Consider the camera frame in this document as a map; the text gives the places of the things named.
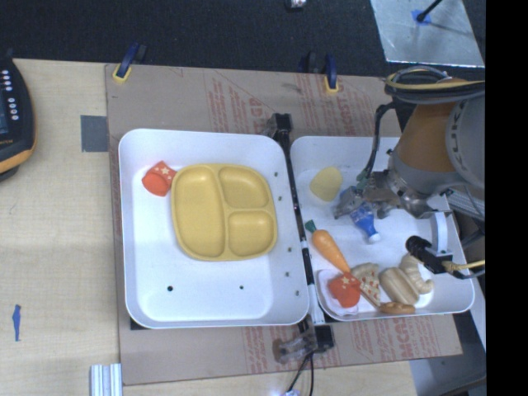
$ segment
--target wooden table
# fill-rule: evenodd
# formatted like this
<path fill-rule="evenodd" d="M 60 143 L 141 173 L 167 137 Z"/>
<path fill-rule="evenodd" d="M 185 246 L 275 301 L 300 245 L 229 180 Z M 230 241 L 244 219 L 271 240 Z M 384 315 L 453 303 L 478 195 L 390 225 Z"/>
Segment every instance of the wooden table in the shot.
<path fill-rule="evenodd" d="M 0 394 L 86 395 L 91 365 L 120 362 L 108 153 L 81 146 L 81 116 L 106 116 L 105 64 L 15 63 L 38 115 L 38 143 L 0 183 Z M 123 394 L 279 395 L 294 376 L 125 386 Z M 295 387 L 308 394 L 308 371 Z M 313 394 L 408 396 L 416 390 L 404 361 L 316 370 Z"/>

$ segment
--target cardboard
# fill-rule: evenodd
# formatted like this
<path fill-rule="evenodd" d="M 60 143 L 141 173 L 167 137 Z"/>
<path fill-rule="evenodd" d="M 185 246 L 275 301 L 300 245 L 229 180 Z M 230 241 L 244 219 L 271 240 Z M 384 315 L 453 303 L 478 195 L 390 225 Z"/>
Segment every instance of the cardboard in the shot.
<path fill-rule="evenodd" d="M 380 78 L 338 78 L 328 93 L 323 75 L 134 65 L 127 81 L 106 66 L 107 119 L 114 215 L 120 362 L 125 385 L 297 370 L 281 364 L 273 342 L 299 328 L 246 327 L 150 330 L 134 325 L 125 307 L 117 147 L 136 128 L 260 134 L 273 113 L 290 113 L 292 140 L 303 135 L 371 136 L 374 113 L 390 102 Z M 399 136 L 394 111 L 382 134 Z M 315 368 L 458 355 L 451 315 L 393 318 L 331 325 L 335 346 Z"/>

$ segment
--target toy carrot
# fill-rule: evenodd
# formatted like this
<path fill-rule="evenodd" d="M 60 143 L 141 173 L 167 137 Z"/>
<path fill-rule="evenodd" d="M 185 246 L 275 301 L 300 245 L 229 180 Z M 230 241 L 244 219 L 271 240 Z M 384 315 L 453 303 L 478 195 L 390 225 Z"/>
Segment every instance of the toy carrot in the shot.
<path fill-rule="evenodd" d="M 350 266 L 332 235 L 327 230 L 317 229 L 313 220 L 306 222 L 304 227 L 312 233 L 312 243 L 321 255 L 343 273 L 350 273 Z"/>

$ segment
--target yellow plate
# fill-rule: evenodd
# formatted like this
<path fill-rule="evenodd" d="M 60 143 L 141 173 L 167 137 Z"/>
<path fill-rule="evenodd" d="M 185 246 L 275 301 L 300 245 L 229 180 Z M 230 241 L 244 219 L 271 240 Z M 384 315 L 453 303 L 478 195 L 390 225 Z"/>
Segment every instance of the yellow plate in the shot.
<path fill-rule="evenodd" d="M 276 243 L 275 206 L 266 179 L 237 164 L 194 164 L 172 181 L 172 223 L 191 257 L 206 261 L 259 257 Z"/>

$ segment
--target white plate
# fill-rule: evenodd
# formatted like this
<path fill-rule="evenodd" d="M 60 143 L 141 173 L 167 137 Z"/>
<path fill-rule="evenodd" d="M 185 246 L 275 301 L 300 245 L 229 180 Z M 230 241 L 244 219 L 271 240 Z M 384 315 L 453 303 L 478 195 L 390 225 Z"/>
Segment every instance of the white plate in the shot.
<path fill-rule="evenodd" d="M 197 163 L 252 167 L 267 180 L 277 218 L 276 245 L 243 261 L 188 257 L 172 227 L 170 193 L 141 182 L 157 162 L 174 170 Z M 286 325 L 301 321 L 309 296 L 285 157 L 262 135 L 132 130 L 119 144 L 125 301 L 146 328 Z"/>
<path fill-rule="evenodd" d="M 374 166 L 375 171 L 387 168 L 389 156 L 386 152 L 393 149 L 397 142 L 396 138 L 381 140 Z M 415 219 L 404 210 L 391 210 L 385 219 L 375 219 L 375 227 L 381 235 L 381 241 L 367 243 L 363 232 L 352 223 L 348 216 L 334 219 L 332 208 L 337 204 L 338 197 L 327 203 L 320 200 L 309 189 L 309 183 L 315 175 L 328 166 L 337 167 L 342 173 L 342 190 L 355 185 L 356 176 L 365 167 L 371 148 L 372 138 L 305 136 L 298 138 L 292 144 L 290 157 L 303 221 L 306 223 L 313 219 L 318 229 L 328 230 L 351 267 L 373 262 L 379 265 L 379 272 L 382 272 L 386 268 L 399 265 L 402 257 L 407 253 L 405 242 L 409 237 L 417 235 L 431 241 L 430 220 Z M 433 197 L 429 200 L 429 204 L 438 210 L 449 209 L 444 197 Z M 453 261 L 465 264 L 464 252 L 453 216 L 447 218 L 447 229 L 448 248 L 453 251 Z M 317 276 L 320 270 L 335 269 L 312 245 L 311 233 L 308 230 L 306 236 L 314 274 Z M 413 316 L 452 314 L 471 308 L 474 302 L 472 280 L 456 279 L 447 273 L 433 275 L 422 265 L 419 265 L 419 269 L 424 280 L 432 279 L 435 287 L 431 293 L 420 296 L 415 305 L 416 313 Z M 382 302 L 390 301 L 383 289 L 381 289 L 380 297 Z M 376 310 L 363 297 L 360 299 L 358 309 L 358 314 L 353 318 L 348 318 L 349 321 L 393 317 L 393 315 Z"/>

